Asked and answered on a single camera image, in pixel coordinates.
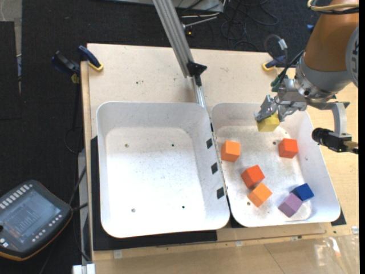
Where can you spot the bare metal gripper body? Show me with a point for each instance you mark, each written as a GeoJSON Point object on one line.
{"type": "Point", "coordinates": [289, 94]}

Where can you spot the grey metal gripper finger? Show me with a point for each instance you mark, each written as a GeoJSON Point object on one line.
{"type": "Point", "coordinates": [266, 107]}
{"type": "Point", "coordinates": [285, 111]}

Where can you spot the yellow cube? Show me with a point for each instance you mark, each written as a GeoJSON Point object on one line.
{"type": "Point", "coordinates": [268, 124]}

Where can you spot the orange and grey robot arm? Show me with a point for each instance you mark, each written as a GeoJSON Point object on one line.
{"type": "Point", "coordinates": [328, 44]}

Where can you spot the red-orange cube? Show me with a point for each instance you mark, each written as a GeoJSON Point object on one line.
{"type": "Point", "coordinates": [288, 148]}
{"type": "Point", "coordinates": [252, 176]}

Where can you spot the white plastic tray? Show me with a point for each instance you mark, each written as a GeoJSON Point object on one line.
{"type": "Point", "coordinates": [273, 158]}
{"type": "Point", "coordinates": [154, 175]}

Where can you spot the orange cube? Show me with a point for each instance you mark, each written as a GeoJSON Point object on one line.
{"type": "Point", "coordinates": [259, 195]}
{"type": "Point", "coordinates": [230, 150]}

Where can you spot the blue cube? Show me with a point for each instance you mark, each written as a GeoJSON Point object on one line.
{"type": "Point", "coordinates": [303, 191]}

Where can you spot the purple cube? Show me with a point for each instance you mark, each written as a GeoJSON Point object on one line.
{"type": "Point", "coordinates": [290, 205]}

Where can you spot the pale wood board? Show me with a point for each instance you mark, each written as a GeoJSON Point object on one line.
{"type": "Point", "coordinates": [142, 76]}

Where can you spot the black cylinder on white bracket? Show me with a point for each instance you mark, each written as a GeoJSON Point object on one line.
{"type": "Point", "coordinates": [332, 140]}

